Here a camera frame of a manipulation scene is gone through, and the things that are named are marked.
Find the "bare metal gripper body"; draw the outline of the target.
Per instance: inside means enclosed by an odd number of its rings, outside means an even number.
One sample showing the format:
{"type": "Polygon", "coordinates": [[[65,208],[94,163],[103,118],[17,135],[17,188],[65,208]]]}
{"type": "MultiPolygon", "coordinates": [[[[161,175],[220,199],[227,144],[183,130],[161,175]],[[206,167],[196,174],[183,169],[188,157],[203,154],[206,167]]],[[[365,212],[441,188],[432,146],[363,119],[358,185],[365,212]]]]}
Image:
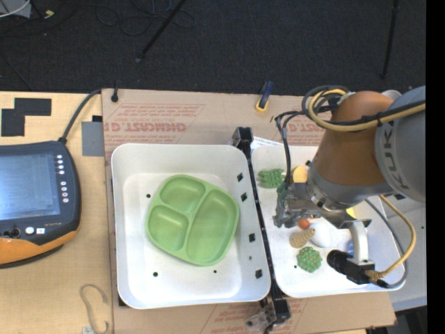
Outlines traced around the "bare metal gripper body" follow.
{"type": "Polygon", "coordinates": [[[334,211],[327,208],[315,196],[308,195],[307,185],[300,182],[291,185],[286,182],[281,183],[277,188],[277,205],[285,208],[287,216],[291,213],[300,212],[302,214],[301,219],[311,216],[321,217],[334,211]]]}

